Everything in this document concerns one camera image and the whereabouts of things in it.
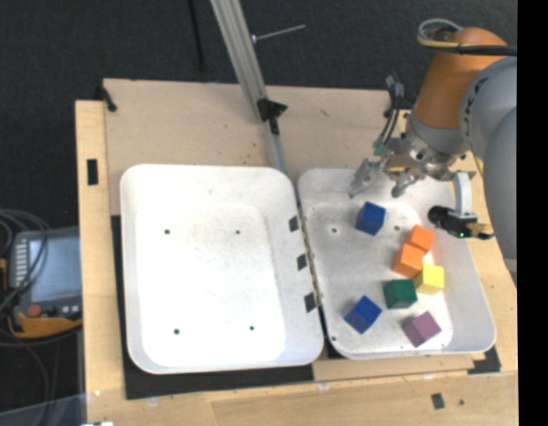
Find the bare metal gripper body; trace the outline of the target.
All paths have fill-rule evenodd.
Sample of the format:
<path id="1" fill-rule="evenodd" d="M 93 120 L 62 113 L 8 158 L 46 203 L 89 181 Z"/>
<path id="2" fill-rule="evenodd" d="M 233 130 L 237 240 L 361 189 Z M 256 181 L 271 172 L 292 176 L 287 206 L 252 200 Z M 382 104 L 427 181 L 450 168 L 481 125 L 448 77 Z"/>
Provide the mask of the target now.
<path id="1" fill-rule="evenodd" d="M 450 167 L 456 158 L 434 150 L 418 138 L 391 138 L 382 156 L 383 169 L 391 177 L 405 182 L 432 178 L 451 181 L 455 172 Z"/>

